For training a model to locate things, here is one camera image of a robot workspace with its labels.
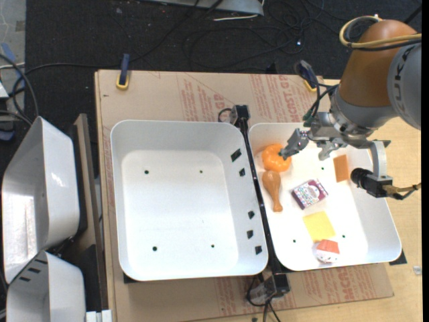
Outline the brown cardboard board red print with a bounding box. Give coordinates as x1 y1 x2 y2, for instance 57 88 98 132
94 69 395 317

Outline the black cylinder on white bracket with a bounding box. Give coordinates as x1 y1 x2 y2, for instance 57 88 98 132
350 140 394 199

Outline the white plastic tray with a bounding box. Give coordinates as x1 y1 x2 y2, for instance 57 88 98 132
109 119 269 282
5 250 87 322
1 115 82 284
247 122 403 272

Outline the black block with thin wires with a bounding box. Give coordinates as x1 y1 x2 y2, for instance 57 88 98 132
247 272 291 307
230 104 251 127

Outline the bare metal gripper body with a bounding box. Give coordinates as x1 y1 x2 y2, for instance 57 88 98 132
307 111 370 149

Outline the yellow cheese slice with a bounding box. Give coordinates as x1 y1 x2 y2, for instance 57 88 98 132
302 211 336 243

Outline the orange cheese slice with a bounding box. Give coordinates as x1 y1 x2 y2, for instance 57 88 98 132
332 154 351 183

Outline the orange toy chicken drumstick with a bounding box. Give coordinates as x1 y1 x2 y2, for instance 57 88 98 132
261 170 284 213

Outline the purple carton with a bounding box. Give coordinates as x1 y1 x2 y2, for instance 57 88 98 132
290 178 329 211

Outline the orange toy pumpkin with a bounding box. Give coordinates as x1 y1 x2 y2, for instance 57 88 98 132
261 143 293 172

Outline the orange and white toy sushi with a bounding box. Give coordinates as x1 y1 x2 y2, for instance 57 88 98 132
312 239 341 264

